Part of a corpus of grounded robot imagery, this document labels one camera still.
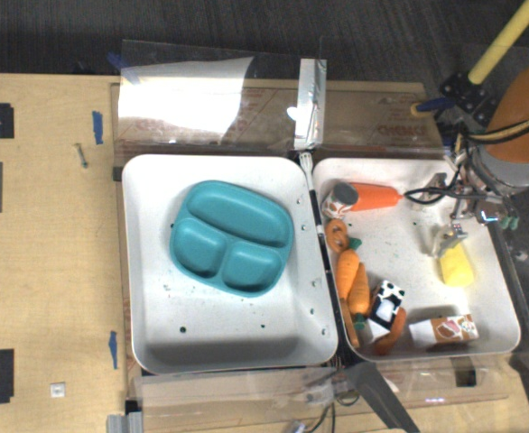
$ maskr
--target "yellow pole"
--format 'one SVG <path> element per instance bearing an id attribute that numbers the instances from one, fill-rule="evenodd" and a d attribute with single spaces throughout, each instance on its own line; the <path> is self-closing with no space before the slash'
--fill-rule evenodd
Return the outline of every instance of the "yellow pole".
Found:
<path id="1" fill-rule="evenodd" d="M 529 25 L 529 0 L 525 0 L 506 27 L 469 72 L 469 81 L 480 85 Z"/>

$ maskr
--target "light wood surface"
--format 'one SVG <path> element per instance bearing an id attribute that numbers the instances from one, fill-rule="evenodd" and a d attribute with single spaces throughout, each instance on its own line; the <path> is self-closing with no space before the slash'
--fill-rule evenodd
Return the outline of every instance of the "light wood surface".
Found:
<path id="1" fill-rule="evenodd" d="M 110 87 L 117 77 L 0 74 L 15 138 L 0 140 L 0 349 L 15 352 L 14 397 L 0 404 L 0 432 L 104 432 L 127 388 Z M 92 111 L 104 119 L 96 145 Z M 88 161 L 82 168 L 73 147 Z M 108 348 L 117 332 L 118 369 Z M 431 432 L 526 432 L 529 404 L 518 374 L 495 401 L 409 409 Z M 50 384 L 66 383 L 64 398 Z M 382 431 L 373 413 L 338 407 L 337 432 Z M 329 431 L 329 421 L 319 431 Z M 283 432 L 286 423 L 211 433 Z"/>

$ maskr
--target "yellow block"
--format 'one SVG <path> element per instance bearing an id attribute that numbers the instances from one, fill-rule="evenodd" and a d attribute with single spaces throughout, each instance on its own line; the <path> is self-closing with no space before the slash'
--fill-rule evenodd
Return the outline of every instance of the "yellow block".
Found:
<path id="1" fill-rule="evenodd" d="M 473 282 L 473 270 L 461 243 L 440 258 L 443 281 L 451 287 L 466 287 Z"/>

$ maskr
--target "orange toy food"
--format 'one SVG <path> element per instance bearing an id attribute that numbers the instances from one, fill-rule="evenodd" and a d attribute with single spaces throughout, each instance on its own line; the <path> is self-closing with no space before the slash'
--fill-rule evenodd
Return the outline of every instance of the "orange toy food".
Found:
<path id="1" fill-rule="evenodd" d="M 335 283 L 340 299 L 347 299 L 357 275 L 358 265 L 358 255 L 355 250 L 349 248 L 339 255 Z"/>
<path id="2" fill-rule="evenodd" d="M 357 274 L 348 294 L 348 309 L 353 316 L 362 314 L 365 317 L 371 310 L 371 290 L 364 263 L 358 264 Z"/>
<path id="3" fill-rule="evenodd" d="M 403 198 L 395 188 L 376 184 L 351 183 L 357 190 L 358 201 L 351 212 L 371 210 L 373 208 L 394 207 Z"/>
<path id="4" fill-rule="evenodd" d="M 332 219 L 325 227 L 325 237 L 330 250 L 342 253 L 348 249 L 347 225 L 339 219 Z"/>
<path id="5" fill-rule="evenodd" d="M 375 352 L 379 356 L 385 356 L 389 354 L 394 344 L 399 339 L 399 336 L 401 336 L 406 320 L 407 311 L 405 311 L 405 308 L 399 307 L 397 310 L 397 317 L 394 319 L 393 325 L 391 326 L 391 332 L 383 338 L 379 338 L 375 342 Z"/>

